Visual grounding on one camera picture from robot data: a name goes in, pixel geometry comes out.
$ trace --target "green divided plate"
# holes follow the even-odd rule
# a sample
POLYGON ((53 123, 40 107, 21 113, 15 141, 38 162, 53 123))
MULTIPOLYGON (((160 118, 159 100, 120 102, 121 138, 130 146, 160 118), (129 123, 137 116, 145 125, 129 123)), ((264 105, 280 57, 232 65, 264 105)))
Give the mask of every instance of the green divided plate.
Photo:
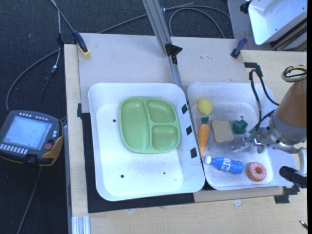
POLYGON ((119 126, 125 146, 136 153, 164 153, 180 143, 176 110, 154 97, 130 97, 119 109, 119 126))

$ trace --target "metal pole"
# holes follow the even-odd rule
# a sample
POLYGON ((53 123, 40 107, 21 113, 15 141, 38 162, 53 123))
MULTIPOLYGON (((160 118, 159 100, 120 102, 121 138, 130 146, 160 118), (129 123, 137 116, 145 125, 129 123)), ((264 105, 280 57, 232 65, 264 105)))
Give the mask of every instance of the metal pole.
POLYGON ((172 46, 169 30, 161 10, 161 6, 158 0, 142 0, 145 10, 147 12, 148 18, 151 22, 152 28, 154 30, 155 36, 157 38, 158 44, 164 55, 168 56, 170 63, 171 75, 174 81, 174 84, 182 88, 182 82, 180 78, 180 73, 178 70, 177 62, 173 61, 176 57, 176 54, 168 52, 166 47, 172 46))

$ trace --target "wooden table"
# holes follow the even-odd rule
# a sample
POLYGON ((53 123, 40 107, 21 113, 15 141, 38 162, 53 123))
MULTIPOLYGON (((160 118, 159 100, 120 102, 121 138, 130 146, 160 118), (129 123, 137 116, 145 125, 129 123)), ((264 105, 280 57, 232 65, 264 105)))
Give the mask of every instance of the wooden table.
MULTIPOLYGON (((306 52, 243 50, 241 54, 244 62, 256 62, 261 66, 264 82, 272 90, 277 102, 281 101, 291 85, 280 78, 282 71, 290 65, 307 65, 306 52)), ((307 189, 300 189, 298 195, 291 195, 290 203, 286 204, 276 204, 272 196, 283 194, 283 188, 253 188, 235 192, 214 190, 209 194, 200 191, 195 193, 196 203, 192 204, 89 214, 82 122, 77 117, 80 86, 75 45, 65 45, 65 70, 69 146, 66 168, 70 225, 77 224, 85 217, 84 227, 90 228, 92 234, 305 234, 307 232, 299 223, 300 220, 306 223, 308 221, 307 189)))

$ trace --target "toy carrot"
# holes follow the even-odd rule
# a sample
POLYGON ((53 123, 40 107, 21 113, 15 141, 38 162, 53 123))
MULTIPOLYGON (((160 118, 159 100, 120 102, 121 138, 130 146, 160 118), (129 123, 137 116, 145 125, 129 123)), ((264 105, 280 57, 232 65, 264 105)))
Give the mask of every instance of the toy carrot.
POLYGON ((198 128, 198 142, 201 154, 204 153, 205 147, 207 145, 210 127, 207 125, 209 117, 201 118, 202 124, 198 128))

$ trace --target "pink donut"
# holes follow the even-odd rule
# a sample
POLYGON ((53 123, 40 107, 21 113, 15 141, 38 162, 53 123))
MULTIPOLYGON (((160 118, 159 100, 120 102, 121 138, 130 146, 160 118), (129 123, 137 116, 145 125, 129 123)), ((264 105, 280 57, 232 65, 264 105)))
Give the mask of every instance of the pink donut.
POLYGON ((247 176, 252 181, 262 181, 267 175, 264 165, 259 162, 251 162, 246 169, 247 176))

